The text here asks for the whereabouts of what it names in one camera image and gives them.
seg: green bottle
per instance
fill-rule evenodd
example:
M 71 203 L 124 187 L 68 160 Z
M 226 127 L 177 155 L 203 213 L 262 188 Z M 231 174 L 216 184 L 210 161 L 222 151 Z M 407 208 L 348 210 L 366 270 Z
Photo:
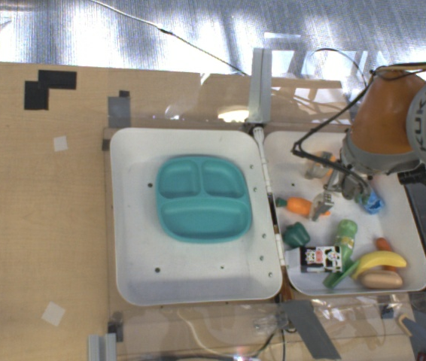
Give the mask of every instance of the green bottle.
M 350 259 L 354 250 L 355 235 L 357 234 L 357 224 L 353 220 L 341 220 L 336 228 L 335 246 L 340 246 L 342 253 L 342 272 L 330 273 L 324 279 L 324 285 L 334 288 L 345 278 L 344 273 L 353 268 L 354 263 Z

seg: white tray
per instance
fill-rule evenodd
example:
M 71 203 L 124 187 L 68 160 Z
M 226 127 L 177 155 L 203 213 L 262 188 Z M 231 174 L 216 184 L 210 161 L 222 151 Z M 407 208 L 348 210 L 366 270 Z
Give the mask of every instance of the white tray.
M 253 220 L 235 241 L 177 241 L 161 228 L 153 187 L 159 167 L 181 155 L 236 164 Z M 235 131 L 123 129 L 111 139 L 117 287 L 135 305 L 268 299 L 281 269 L 257 145 Z
M 326 178 L 306 180 L 304 175 L 308 161 L 290 152 L 294 142 L 303 135 L 304 132 L 274 132 L 265 140 L 266 158 L 275 196 L 285 199 L 299 196 L 312 201 L 323 190 Z M 317 133 L 303 143 L 303 148 L 313 153 L 330 151 L 338 157 L 344 136 L 343 133 Z M 289 266 L 288 277 L 292 285 L 301 293 L 309 296 L 394 293 L 395 291 L 417 291 L 426 287 L 426 258 L 404 188 L 399 184 L 395 174 L 375 177 L 372 186 L 385 201 L 385 208 L 377 215 L 369 215 L 354 201 L 347 201 L 340 194 L 336 194 L 333 197 L 335 205 L 329 217 L 320 217 L 317 222 L 312 222 L 284 208 L 277 208 L 278 224 L 283 232 L 287 225 L 301 222 L 311 236 L 308 245 L 325 246 L 333 244 L 336 226 L 340 220 L 348 218 L 355 221 L 358 224 L 358 233 L 352 259 L 355 260 L 365 253 L 374 251 L 376 238 L 387 238 L 393 249 L 408 263 L 406 268 L 399 270 L 403 279 L 403 288 L 369 290 L 351 278 L 347 278 L 335 289 L 329 290 L 322 284 L 326 274 L 302 273 L 299 250 L 290 250 L 285 254 Z

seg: toy sink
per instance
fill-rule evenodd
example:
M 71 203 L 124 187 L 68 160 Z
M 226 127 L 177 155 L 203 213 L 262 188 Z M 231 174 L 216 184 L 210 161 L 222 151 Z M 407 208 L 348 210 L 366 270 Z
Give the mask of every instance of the toy sink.
M 306 180 L 307 161 L 291 154 L 302 132 L 274 132 L 264 148 L 275 196 L 312 200 L 324 179 Z M 342 133 L 318 133 L 308 151 L 338 153 Z M 262 161 L 252 137 L 237 131 L 122 129 L 111 139 L 117 287 L 135 305 L 268 299 L 281 287 L 281 259 Z M 352 259 L 386 237 L 408 262 L 400 290 L 368 290 L 351 279 L 335 289 L 325 274 L 300 272 L 298 249 L 285 253 L 288 277 L 309 296 L 416 291 L 426 286 L 426 258 L 409 202 L 395 177 L 374 179 L 385 209 L 369 215 L 334 196 L 330 217 L 312 222 L 277 209 L 281 231 L 302 222 L 311 245 L 333 244 L 337 223 L 359 230 Z

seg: metallic surface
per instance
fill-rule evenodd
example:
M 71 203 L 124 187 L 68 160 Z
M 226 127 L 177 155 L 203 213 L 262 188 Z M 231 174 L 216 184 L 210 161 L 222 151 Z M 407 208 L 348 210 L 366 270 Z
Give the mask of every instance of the metallic surface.
M 426 60 L 426 0 L 100 0 L 159 23 L 250 73 L 271 47 L 273 73 L 349 76 L 342 49 L 367 72 Z M 171 35 L 85 0 L 0 0 L 0 61 L 233 73 Z

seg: yellow banana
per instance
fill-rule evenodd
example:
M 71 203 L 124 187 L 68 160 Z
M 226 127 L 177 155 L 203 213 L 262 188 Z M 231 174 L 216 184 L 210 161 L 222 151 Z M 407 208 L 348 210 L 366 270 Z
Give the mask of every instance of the yellow banana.
M 391 251 L 373 251 L 372 253 L 365 254 L 359 259 L 359 264 L 355 273 L 351 275 L 353 279 L 375 266 L 393 266 L 396 268 L 405 268 L 407 261 L 397 253 Z

